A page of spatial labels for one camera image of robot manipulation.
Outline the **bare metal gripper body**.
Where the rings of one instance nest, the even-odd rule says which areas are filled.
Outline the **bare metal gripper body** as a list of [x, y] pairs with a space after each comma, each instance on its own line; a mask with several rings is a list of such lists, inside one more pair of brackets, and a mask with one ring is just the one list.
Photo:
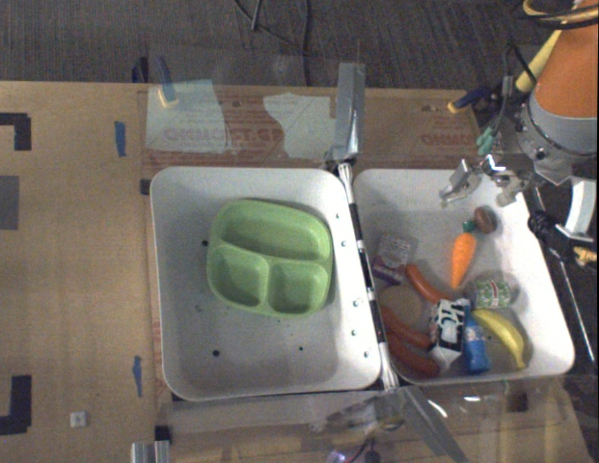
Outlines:
[[485, 130], [480, 135], [480, 170], [509, 192], [543, 182], [563, 185], [575, 166], [595, 157], [595, 152], [565, 148], [534, 130]]

